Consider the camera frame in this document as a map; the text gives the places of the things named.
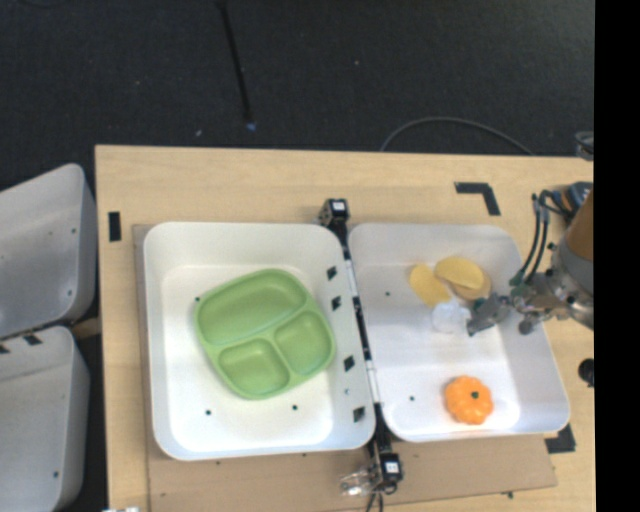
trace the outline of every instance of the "black bracket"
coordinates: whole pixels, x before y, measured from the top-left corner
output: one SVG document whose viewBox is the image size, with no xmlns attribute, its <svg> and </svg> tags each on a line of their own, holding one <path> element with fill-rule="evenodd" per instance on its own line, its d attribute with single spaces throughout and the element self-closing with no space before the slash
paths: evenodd
<svg viewBox="0 0 640 512">
<path fill-rule="evenodd" d="M 576 440 L 573 437 L 571 425 L 567 423 L 557 437 L 544 440 L 547 443 L 547 451 L 549 453 L 567 453 L 576 451 Z"/>
<path fill-rule="evenodd" d="M 340 240 L 345 260 L 351 259 L 347 243 L 347 221 L 350 217 L 346 199 L 327 199 L 318 214 L 320 224 L 332 231 Z"/>
<path fill-rule="evenodd" d="M 500 215 L 498 201 L 488 183 L 456 182 L 455 186 L 458 194 L 482 194 L 489 215 Z"/>
</svg>

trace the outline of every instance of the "white bin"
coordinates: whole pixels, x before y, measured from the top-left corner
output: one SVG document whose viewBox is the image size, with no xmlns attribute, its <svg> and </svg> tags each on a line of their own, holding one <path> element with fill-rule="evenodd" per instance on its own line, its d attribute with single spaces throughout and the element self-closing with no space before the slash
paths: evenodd
<svg viewBox="0 0 640 512">
<path fill-rule="evenodd" d="M 95 292 L 95 202 L 74 164 L 0 193 L 0 512 L 80 491 L 89 373 L 64 325 Z"/>
</svg>

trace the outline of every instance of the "yellow object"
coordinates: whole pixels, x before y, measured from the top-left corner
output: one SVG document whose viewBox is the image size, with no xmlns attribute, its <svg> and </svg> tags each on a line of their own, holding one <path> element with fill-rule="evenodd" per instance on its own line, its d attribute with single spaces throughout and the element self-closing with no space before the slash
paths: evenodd
<svg viewBox="0 0 640 512">
<path fill-rule="evenodd" d="M 484 284 L 484 272 L 473 261 L 461 256 L 449 256 L 436 264 L 435 275 L 452 284 L 480 290 Z"/>
<path fill-rule="evenodd" d="M 484 277 L 484 282 L 479 289 L 474 290 L 473 288 L 467 288 L 466 286 L 451 283 L 453 292 L 458 297 L 465 300 L 473 301 L 478 299 L 486 299 L 491 294 L 491 278 L 484 271 L 482 272 L 482 275 Z"/>
<path fill-rule="evenodd" d="M 435 307 L 441 302 L 448 302 L 451 294 L 447 287 L 424 264 L 413 267 L 409 276 L 409 285 L 418 297 L 429 307 Z"/>
<path fill-rule="evenodd" d="M 444 394 L 447 410 L 463 423 L 480 425 L 493 412 L 491 391 L 475 377 L 463 375 L 454 379 Z"/>
</svg>

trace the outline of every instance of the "black tape mark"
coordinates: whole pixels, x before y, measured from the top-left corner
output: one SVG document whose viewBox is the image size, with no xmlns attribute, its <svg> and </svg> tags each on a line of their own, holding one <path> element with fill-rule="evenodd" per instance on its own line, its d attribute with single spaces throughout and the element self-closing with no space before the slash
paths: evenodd
<svg viewBox="0 0 640 512">
<path fill-rule="evenodd" d="M 122 240 L 122 226 L 120 224 L 120 212 L 109 212 L 109 241 Z"/>
<path fill-rule="evenodd" d="M 482 194 L 484 197 L 484 203 L 487 206 L 489 215 L 500 215 L 500 208 L 498 207 L 498 201 L 493 193 L 493 189 L 488 183 L 460 183 L 456 182 L 456 192 L 458 194 Z"/>
<path fill-rule="evenodd" d="M 545 439 L 544 442 L 547 444 L 547 451 L 549 453 L 567 453 L 576 451 L 576 440 L 573 437 L 573 431 L 571 430 L 571 425 L 569 423 L 567 423 L 567 426 L 558 432 L 558 437 Z"/>
</svg>

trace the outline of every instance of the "wooden table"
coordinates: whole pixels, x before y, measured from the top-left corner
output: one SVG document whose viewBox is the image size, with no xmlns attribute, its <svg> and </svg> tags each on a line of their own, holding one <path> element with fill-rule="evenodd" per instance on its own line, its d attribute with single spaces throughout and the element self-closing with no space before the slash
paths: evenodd
<svg viewBox="0 0 640 512">
<path fill-rule="evenodd" d="M 531 194 L 576 181 L 593 181 L 592 164 L 578 158 L 98 146 L 109 506 L 151 512 L 253 506 L 299 512 L 355 510 L 365 503 L 338 496 L 336 470 L 358 460 L 360 455 L 353 453 L 222 463 L 178 463 L 160 453 L 145 417 L 134 226 L 168 220 L 306 223 L 325 199 L 339 197 L 348 200 L 354 225 L 500 226 L 524 257 L 533 237 Z M 490 213 L 482 194 L 459 193 L 456 183 L 485 184 L 500 215 Z M 563 227 L 554 218 L 550 240 L 559 240 Z M 388 497 L 387 509 L 595 510 L 594 394 L 577 374 L 580 362 L 593 357 L 593 332 L 573 321 L 553 320 L 545 329 L 569 396 L 576 451 L 549 456 L 537 435 L 500 438 L 483 446 L 456 441 L 416 448 L 399 443 L 410 478 Z M 184 464 L 192 466 L 187 471 Z M 501 494 L 507 491 L 516 491 L 513 501 Z M 211 493 L 217 503 L 210 501 Z"/>
</svg>

